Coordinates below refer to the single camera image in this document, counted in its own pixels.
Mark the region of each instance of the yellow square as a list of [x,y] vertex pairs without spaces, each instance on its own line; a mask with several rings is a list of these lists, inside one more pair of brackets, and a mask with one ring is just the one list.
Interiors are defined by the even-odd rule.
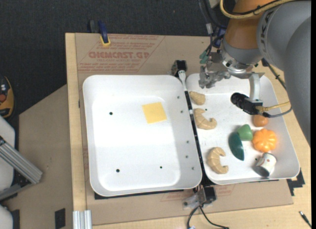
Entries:
[[142,107],[148,124],[167,120],[161,102],[142,105]]

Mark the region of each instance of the white can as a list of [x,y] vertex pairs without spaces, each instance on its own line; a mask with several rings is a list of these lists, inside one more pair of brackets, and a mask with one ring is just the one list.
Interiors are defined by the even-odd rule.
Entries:
[[257,174],[268,177],[276,165],[277,159],[271,153],[264,153],[254,167]]

